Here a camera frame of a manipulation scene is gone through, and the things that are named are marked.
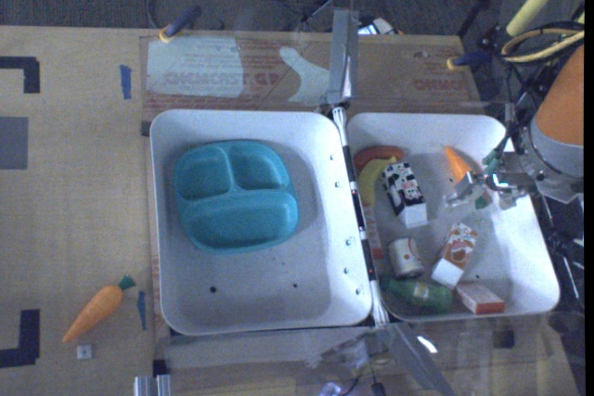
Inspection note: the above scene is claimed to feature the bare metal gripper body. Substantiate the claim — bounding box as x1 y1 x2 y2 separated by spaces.
484 151 586 208

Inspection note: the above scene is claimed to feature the orange toy carrot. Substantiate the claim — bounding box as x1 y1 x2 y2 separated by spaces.
61 275 137 344
444 146 494 211

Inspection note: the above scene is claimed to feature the orange and white carton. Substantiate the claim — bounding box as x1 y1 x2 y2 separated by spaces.
431 222 479 290

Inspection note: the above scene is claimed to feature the black and white cow carton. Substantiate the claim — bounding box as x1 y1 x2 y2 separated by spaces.
381 161 429 229

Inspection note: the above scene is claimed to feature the white plastic tray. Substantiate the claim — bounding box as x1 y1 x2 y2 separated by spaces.
345 112 562 324
148 109 374 337

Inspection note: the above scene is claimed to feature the small white and orange can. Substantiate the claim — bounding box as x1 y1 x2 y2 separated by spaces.
387 236 424 279

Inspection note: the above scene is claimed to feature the yellow banana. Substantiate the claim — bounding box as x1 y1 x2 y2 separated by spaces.
356 156 398 206

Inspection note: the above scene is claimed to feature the red toy sausage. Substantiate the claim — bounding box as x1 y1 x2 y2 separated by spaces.
353 146 405 171

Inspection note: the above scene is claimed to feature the green bottle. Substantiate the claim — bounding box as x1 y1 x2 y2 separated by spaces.
381 275 454 313

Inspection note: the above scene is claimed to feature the brown cardboard board red print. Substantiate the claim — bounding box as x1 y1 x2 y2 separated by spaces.
138 34 579 396

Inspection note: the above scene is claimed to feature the blue divided plate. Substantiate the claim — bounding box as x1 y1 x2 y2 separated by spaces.
172 139 300 254

